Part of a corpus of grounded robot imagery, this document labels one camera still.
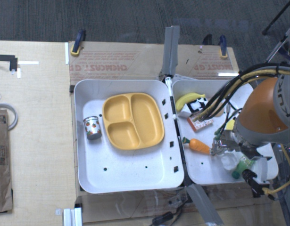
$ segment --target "paper bag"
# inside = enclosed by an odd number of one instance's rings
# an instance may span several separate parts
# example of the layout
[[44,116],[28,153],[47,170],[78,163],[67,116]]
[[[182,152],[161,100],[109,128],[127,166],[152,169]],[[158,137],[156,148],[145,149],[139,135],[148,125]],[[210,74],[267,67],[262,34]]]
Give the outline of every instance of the paper bag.
[[8,112],[0,110],[0,212],[13,206],[9,162]]

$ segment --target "green bottle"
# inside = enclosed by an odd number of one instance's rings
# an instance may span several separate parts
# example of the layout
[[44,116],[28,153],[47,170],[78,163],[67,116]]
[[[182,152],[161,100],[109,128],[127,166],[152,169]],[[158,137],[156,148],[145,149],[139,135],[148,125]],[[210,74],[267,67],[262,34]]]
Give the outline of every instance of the green bottle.
[[235,170],[232,172],[232,177],[235,179],[240,178],[240,175],[245,169],[249,169],[255,161],[251,161],[249,158],[246,156],[242,156],[239,160],[239,163]]

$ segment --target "yellow plate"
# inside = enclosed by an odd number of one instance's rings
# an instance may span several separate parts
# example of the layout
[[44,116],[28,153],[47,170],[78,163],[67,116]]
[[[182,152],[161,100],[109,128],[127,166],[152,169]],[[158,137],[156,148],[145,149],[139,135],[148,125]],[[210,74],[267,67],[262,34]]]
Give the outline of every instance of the yellow plate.
[[159,108],[145,93],[108,98],[103,105],[103,120],[111,144],[122,150],[154,146],[164,138]]

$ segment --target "banana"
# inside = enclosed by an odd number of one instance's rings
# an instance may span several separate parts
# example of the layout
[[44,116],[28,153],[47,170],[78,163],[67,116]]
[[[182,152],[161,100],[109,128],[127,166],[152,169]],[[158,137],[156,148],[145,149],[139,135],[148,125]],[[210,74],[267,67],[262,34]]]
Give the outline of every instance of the banana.
[[197,94],[197,93],[194,93],[194,92],[191,92],[191,93],[188,93],[182,97],[180,97],[176,102],[175,102],[175,107],[176,107],[176,110],[177,111],[181,111],[181,109],[183,108],[183,106],[186,104],[186,103],[189,103],[193,100],[196,100],[198,98],[201,98],[201,97],[206,97],[205,94],[203,95],[200,95],[200,94]]

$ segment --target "clear plastic bottle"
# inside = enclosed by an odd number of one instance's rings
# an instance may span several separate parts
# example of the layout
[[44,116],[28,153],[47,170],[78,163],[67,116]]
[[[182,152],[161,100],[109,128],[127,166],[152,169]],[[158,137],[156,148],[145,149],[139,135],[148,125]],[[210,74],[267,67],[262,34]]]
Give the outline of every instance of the clear plastic bottle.
[[232,173],[237,167],[239,161],[234,153],[226,152],[220,156],[222,166],[228,173]]
[[239,179],[240,178],[240,175],[242,174],[242,172],[245,169],[250,169],[251,166],[254,164],[254,162],[255,161],[252,161],[249,158],[247,158],[245,155],[243,155],[240,158],[239,163],[237,164],[237,167],[232,172],[232,177],[235,178],[235,179]]

